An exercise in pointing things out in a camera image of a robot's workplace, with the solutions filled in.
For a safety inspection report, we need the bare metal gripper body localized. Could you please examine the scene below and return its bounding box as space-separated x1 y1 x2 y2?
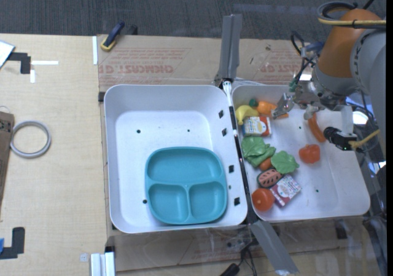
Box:
292 80 344 112

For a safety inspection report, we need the orange carrot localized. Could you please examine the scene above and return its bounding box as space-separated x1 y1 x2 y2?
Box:
248 98 290 120

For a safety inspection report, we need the orange sausage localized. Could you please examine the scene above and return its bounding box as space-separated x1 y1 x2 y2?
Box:
308 112 327 143

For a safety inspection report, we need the white orange yellow carton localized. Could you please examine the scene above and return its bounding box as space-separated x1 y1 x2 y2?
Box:
242 116 273 138

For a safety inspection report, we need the yellow banana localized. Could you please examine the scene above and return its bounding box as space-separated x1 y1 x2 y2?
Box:
235 104 260 126

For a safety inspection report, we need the large green lettuce leaf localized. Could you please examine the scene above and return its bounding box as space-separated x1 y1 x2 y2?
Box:
240 135 277 168

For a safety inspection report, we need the small green lettuce leaf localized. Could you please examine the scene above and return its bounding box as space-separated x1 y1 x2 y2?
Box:
270 150 300 175

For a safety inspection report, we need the watermelon slice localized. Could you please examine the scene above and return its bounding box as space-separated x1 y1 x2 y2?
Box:
256 167 284 189

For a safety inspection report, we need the white plastic tray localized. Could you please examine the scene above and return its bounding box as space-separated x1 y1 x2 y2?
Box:
230 84 372 224
103 84 249 235

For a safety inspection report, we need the white and pink carton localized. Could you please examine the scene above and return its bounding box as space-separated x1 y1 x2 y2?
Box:
269 173 303 208

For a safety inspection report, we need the red tomato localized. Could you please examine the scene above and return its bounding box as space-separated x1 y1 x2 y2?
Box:
251 187 276 212

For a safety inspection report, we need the teal divided plate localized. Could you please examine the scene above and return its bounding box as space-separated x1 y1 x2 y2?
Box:
144 146 229 226

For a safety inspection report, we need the brown cardboard board red print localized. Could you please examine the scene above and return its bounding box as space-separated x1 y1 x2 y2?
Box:
96 34 371 272

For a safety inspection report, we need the white tape roll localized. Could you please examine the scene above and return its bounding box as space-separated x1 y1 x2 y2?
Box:
9 120 52 159

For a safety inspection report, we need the brown cardboard piece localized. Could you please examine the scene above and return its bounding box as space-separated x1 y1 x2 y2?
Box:
0 111 15 210

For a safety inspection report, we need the white paper sheet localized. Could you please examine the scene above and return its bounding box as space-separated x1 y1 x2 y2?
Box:
0 39 16 70

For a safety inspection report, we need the black cylinder on white bracket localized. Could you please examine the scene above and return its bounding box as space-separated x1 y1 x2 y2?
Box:
323 104 359 151

